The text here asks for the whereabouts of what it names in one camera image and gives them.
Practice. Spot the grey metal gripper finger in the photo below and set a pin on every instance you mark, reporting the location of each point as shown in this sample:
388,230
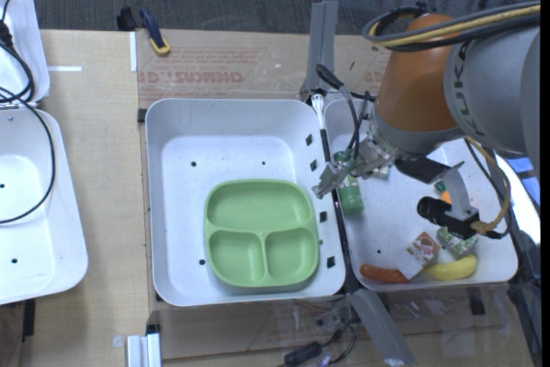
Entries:
327,179
368,170

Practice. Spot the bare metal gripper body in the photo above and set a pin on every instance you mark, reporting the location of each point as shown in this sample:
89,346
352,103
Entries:
374,151

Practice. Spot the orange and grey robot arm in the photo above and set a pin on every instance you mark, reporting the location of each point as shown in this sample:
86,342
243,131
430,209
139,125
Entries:
419,86

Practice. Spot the green plastic bottle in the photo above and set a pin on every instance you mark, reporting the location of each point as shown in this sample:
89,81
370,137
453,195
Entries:
352,202

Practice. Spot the white plastic tray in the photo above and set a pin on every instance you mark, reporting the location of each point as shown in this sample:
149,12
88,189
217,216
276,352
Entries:
180,193
386,232

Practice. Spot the small carrot with green top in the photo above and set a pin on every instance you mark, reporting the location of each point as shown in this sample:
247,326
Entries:
442,190

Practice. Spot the green divided plate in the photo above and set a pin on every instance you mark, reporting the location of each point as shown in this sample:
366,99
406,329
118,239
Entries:
262,234

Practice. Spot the white carton with brown print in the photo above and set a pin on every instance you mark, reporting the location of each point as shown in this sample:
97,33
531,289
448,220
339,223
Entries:
416,255

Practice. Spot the clear bottle with green print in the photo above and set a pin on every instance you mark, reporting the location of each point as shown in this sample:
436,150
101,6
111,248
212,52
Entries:
455,246

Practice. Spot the yellow banana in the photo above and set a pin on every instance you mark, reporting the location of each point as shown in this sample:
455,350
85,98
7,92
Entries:
453,270

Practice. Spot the brown cardboard board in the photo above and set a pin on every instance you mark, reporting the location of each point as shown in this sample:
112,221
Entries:
215,73

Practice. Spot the black cylinder on white bracket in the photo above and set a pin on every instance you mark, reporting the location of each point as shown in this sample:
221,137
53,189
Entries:
456,219

